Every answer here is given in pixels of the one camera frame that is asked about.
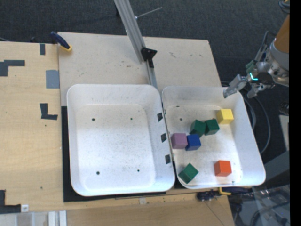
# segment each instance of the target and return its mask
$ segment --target empty white tray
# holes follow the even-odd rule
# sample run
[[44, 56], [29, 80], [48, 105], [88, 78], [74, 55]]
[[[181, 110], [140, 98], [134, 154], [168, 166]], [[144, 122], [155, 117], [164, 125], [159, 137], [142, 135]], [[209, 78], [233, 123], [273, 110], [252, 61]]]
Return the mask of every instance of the empty white tray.
[[[245, 103], [240, 93], [223, 97], [222, 87], [170, 86], [162, 92], [169, 135], [186, 133], [194, 120], [216, 118], [220, 109], [232, 109], [234, 121], [219, 125], [214, 134], [203, 135], [202, 146], [196, 151], [173, 149], [177, 175], [191, 163], [199, 173], [189, 183], [179, 178], [183, 186], [200, 189], [225, 186], [255, 186], [265, 180], [265, 169], [250, 125]], [[216, 177], [214, 163], [230, 161], [232, 173]]]
[[173, 186], [161, 98], [153, 86], [76, 84], [68, 90], [67, 109], [71, 184], [78, 194], [164, 192]]

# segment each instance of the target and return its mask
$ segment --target cube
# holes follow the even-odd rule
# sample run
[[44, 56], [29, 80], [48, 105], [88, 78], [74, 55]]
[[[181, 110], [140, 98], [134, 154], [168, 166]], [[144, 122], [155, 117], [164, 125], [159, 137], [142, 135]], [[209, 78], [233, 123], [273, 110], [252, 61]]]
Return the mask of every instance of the cube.
[[185, 133], [174, 133], [170, 140], [173, 149], [184, 149], [188, 145]]
[[198, 174], [198, 170], [192, 166], [190, 163], [181, 171], [178, 176], [182, 179], [186, 184], [188, 184], [196, 175]]
[[230, 124], [233, 120], [231, 109], [221, 109], [216, 113], [217, 122], [219, 124]]
[[199, 147], [202, 145], [201, 141], [197, 134], [188, 135], [187, 136], [187, 146], [185, 147], [186, 151], [195, 151], [198, 150]]
[[189, 134], [197, 134], [198, 137], [204, 135], [206, 129], [206, 124], [202, 121], [195, 120], [190, 126]]
[[206, 124], [205, 136], [213, 135], [220, 129], [216, 119], [207, 120], [205, 121], [205, 124]]
[[214, 164], [214, 173], [217, 177], [226, 177], [232, 173], [230, 161], [219, 160]]

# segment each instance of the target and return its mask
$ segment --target yellow block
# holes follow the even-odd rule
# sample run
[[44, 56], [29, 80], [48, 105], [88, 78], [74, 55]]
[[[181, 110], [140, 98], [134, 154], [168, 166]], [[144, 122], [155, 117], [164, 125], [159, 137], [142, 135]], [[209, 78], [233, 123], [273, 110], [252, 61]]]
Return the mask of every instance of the yellow block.
[[231, 109], [221, 109], [216, 113], [217, 122], [219, 124], [230, 124], [233, 120], [233, 114]]

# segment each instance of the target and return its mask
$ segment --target wooden table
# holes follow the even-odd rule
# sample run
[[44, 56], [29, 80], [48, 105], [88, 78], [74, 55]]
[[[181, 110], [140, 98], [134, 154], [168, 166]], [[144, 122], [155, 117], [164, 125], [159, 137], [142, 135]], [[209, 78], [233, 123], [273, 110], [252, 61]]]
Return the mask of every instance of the wooden table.
[[[200, 65], [200, 59], [205, 61], [206, 66], [204, 66], [204, 63], [201, 66], [206, 70], [200, 76], [201, 82], [196, 82], [197, 86], [204, 85], [204, 81], [212, 86], [220, 86], [220, 80], [207, 41], [185, 40], [187, 44], [193, 43], [193, 46], [202, 45], [202, 47], [196, 48], [196, 50], [200, 50], [198, 59], [189, 61], [185, 61], [183, 53], [186, 53], [186, 56], [190, 58], [195, 54], [188, 54], [185, 50], [182, 52], [179, 50], [177, 53], [171, 50], [172, 48], [174, 50], [178, 49], [174, 42], [180, 40], [145, 38], [145, 41], [153, 49], [159, 50], [161, 47], [167, 49], [164, 53], [158, 52], [155, 60], [159, 87], [163, 88], [167, 84], [175, 85], [179, 83], [179, 80], [176, 80], [172, 74], [164, 76], [166, 70], [164, 65], [175, 64], [174, 61], [168, 61], [176, 57], [179, 57], [181, 61], [180, 64], [175, 65], [180, 70], [183, 70], [181, 68], [183, 63], [198, 66]], [[180, 44], [183, 48], [185, 47], [183, 40]], [[0, 189], [6, 189], [6, 205], [28, 204], [30, 211], [69, 210], [68, 223], [70, 222], [71, 225], [80, 225], [78, 223], [80, 222], [79, 218], [83, 220], [81, 222], [88, 225], [85, 221], [85, 213], [92, 214], [95, 218], [104, 217], [107, 214], [106, 210], [111, 209], [111, 207], [114, 207], [115, 212], [122, 211], [124, 217], [127, 217], [127, 214], [131, 212], [141, 210], [142, 215], [146, 217], [151, 217], [152, 214], [158, 212], [164, 218], [165, 212], [169, 216], [173, 215], [172, 217], [176, 219], [175, 216], [178, 213], [186, 214], [185, 207], [195, 209], [197, 205], [196, 208], [199, 210], [197, 210], [195, 220], [200, 216], [206, 216], [217, 219], [216, 224], [211, 224], [210, 219], [208, 225], [233, 225], [227, 197], [222, 196], [212, 202], [199, 202], [196, 199], [195, 192], [200, 190], [171, 189], [163, 196], [146, 197], [143, 199], [143, 203], [141, 203], [141, 198], [138, 197], [88, 202], [63, 202], [61, 92], [60, 89], [46, 88], [46, 71], [59, 69], [58, 59], [59, 53], [62, 53], [62, 51], [54, 44], [46, 44], [45, 46], [46, 54], [41, 55], [40, 45], [37, 43], [0, 42], [0, 62], [4, 60], [25, 60], [25, 66], [9, 66], [8, 76], [0, 77]], [[48, 113], [57, 114], [57, 120], [41, 119], [40, 103], [48, 103]], [[106, 210], [99, 214], [97, 208], [106, 208]], [[137, 220], [137, 222], [140, 222], [142, 217], [137, 215]], [[108, 223], [109, 221], [113, 222], [114, 219], [107, 218]]]

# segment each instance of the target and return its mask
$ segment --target blue cube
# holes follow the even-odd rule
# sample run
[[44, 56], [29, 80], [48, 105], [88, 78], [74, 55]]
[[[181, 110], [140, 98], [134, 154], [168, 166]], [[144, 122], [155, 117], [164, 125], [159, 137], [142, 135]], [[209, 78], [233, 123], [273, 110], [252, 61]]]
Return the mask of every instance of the blue cube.
[[187, 146], [185, 147], [186, 151], [195, 151], [201, 146], [201, 141], [198, 137], [198, 134], [192, 134], [187, 136]]

